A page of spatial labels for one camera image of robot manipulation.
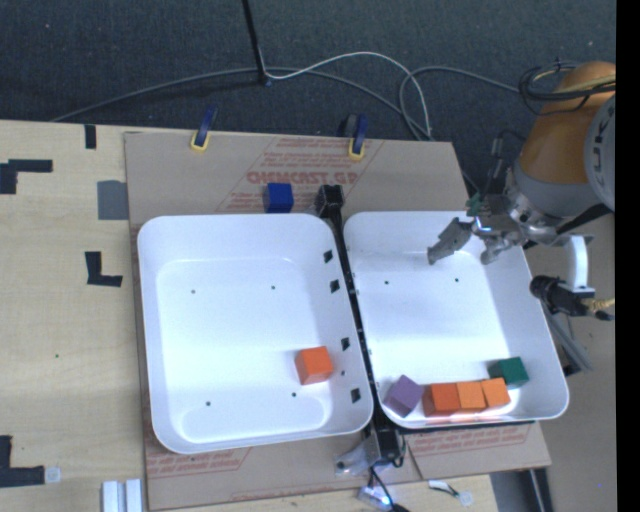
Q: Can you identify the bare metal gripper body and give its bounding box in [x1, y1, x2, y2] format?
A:
[471, 193, 560, 250]

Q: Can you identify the blue cube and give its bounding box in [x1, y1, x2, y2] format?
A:
[262, 181, 295, 215]

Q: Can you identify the green cube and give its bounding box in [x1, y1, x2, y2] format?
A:
[487, 356, 530, 389]

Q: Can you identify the brown cardboard board red print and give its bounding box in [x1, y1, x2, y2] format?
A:
[122, 130, 553, 499]

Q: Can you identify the white plastic tray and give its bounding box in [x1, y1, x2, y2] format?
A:
[342, 210, 570, 429]
[136, 212, 375, 455]

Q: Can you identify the purple cube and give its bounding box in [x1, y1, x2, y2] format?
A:
[383, 374, 425, 419]

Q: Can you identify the black block with thin wires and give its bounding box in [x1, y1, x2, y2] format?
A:
[314, 183, 346, 219]
[373, 424, 405, 464]

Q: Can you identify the black cylinder on white bracket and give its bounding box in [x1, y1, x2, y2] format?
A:
[529, 234, 597, 317]

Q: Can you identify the orange cube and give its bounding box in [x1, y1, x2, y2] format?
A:
[293, 345, 335, 386]
[455, 380, 487, 412]
[421, 383, 462, 418]
[480, 377, 512, 409]

